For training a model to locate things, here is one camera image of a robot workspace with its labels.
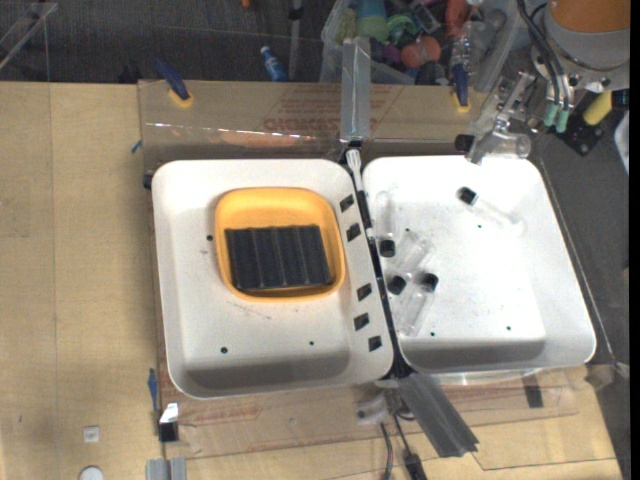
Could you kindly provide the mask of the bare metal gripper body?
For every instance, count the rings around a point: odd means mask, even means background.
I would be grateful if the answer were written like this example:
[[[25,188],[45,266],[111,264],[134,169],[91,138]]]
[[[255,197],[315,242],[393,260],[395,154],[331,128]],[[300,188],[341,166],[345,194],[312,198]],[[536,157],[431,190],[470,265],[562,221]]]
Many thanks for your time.
[[[483,129],[511,133],[519,121],[533,131],[553,128],[573,133],[596,128],[615,108],[626,108],[629,63],[611,69],[592,69],[562,57],[563,75],[547,79],[545,65],[535,56],[532,66],[503,77],[483,105]]]

